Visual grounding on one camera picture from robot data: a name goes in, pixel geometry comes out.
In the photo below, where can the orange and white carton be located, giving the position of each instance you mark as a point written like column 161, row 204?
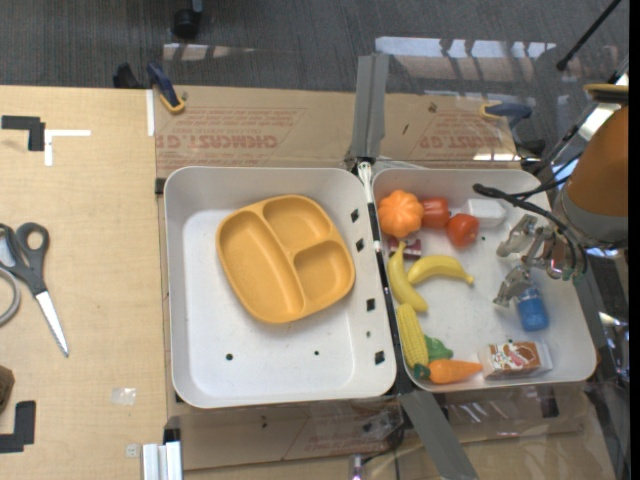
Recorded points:
column 515, row 360

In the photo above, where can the brown object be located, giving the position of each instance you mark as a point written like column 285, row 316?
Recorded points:
column 5, row 388

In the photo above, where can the red toy pepper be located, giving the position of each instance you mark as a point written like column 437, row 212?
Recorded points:
column 462, row 230
column 435, row 212

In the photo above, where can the green toy vegetable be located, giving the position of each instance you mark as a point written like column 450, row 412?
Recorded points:
column 439, row 349

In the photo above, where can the white plastic tray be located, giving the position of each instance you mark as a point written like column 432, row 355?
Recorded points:
column 465, row 313
column 280, row 363

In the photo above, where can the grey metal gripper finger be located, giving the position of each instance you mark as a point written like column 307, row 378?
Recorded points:
column 511, row 288
column 517, row 238

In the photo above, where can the orange carrot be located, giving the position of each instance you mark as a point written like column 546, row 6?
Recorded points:
column 450, row 371

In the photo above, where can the black office chair base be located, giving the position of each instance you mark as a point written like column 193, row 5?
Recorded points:
column 187, row 20

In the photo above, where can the red and white packet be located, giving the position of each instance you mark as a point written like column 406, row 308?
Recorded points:
column 413, row 249

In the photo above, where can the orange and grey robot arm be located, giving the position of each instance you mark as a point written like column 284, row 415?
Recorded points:
column 602, row 168

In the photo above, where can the yellow banana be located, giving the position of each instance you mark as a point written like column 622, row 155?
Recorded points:
column 400, row 283
column 437, row 267

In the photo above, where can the brown cardboard board red print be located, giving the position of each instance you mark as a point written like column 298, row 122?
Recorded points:
column 260, row 133

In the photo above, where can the small white box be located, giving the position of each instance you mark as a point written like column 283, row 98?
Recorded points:
column 486, row 212

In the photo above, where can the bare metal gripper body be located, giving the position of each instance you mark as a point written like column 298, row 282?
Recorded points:
column 556, row 250

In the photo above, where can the orange divided plate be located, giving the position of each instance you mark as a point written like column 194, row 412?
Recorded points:
column 270, row 268

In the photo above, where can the orange toy pumpkin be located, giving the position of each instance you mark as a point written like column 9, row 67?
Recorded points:
column 400, row 214

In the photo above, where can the yellow corn cob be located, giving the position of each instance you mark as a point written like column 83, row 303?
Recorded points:
column 412, row 335

